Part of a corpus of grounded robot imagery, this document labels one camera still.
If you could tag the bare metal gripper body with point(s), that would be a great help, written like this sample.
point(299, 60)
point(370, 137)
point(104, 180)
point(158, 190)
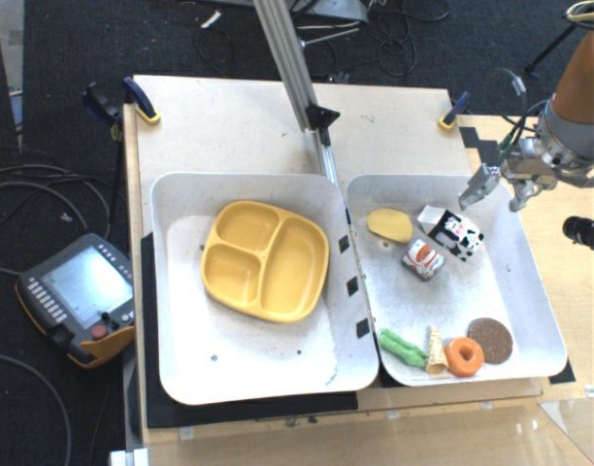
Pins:
point(532, 163)

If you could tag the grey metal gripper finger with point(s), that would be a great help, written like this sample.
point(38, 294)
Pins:
point(480, 185)
point(522, 197)

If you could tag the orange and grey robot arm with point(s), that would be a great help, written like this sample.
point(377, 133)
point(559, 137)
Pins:
point(576, 90)

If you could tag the cow print milk carton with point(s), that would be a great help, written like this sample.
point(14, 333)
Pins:
point(459, 236)

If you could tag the red and white can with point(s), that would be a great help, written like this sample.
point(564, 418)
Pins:
point(423, 259)

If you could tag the yellow oval potato slice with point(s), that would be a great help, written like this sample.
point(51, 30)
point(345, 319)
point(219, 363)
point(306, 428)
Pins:
point(389, 224)

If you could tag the white plastic tray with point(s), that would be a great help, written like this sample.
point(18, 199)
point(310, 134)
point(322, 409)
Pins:
point(471, 299)
point(258, 357)

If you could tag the brown round biscuit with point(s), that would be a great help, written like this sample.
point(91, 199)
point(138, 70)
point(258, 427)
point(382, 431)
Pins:
point(491, 340)

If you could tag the beige ice cream cone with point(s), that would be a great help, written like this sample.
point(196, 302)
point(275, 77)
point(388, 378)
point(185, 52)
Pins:
point(436, 352)

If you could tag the orange doughnut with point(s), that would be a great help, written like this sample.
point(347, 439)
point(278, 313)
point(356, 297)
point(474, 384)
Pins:
point(454, 364)

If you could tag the green bean pods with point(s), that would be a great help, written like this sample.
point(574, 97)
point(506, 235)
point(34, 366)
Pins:
point(401, 349)

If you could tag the yellow divided plate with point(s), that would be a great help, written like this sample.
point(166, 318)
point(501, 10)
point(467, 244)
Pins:
point(292, 265)

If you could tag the pale wood board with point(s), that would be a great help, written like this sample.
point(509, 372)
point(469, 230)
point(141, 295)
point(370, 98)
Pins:
point(219, 124)

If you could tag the black cylinder on white bracket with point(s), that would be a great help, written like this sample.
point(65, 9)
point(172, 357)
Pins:
point(581, 231)

